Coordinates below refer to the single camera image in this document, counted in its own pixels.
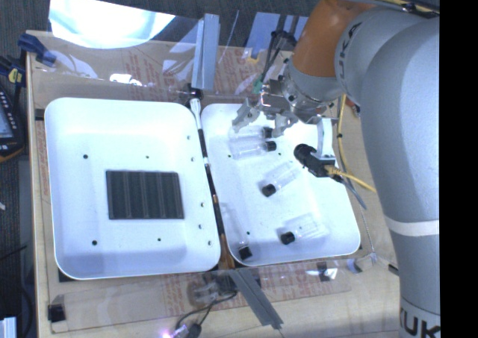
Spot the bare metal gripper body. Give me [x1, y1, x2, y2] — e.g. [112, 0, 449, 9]
[258, 78, 336, 125]

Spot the clear plastic bottle black cap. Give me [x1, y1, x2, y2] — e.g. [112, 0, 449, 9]
[261, 160, 302, 198]
[219, 201, 254, 261]
[232, 124, 275, 140]
[228, 140, 278, 160]
[279, 213, 330, 246]

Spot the thin black and white rod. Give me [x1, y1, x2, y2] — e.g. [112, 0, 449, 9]
[189, 97, 237, 271]

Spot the white plastic tray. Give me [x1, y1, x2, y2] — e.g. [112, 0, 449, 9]
[199, 101, 362, 268]
[43, 96, 223, 281]

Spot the black ribbed rectangular mat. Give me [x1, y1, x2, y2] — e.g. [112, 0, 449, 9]
[105, 169, 186, 221]

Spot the brown cardboard board red print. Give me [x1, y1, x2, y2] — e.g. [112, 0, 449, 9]
[25, 29, 401, 334]

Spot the black cylinder on white bracket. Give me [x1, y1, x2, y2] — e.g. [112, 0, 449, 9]
[293, 116, 338, 179]

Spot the black block with thin wires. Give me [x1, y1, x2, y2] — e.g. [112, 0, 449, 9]
[201, 272, 240, 297]
[178, 84, 205, 103]

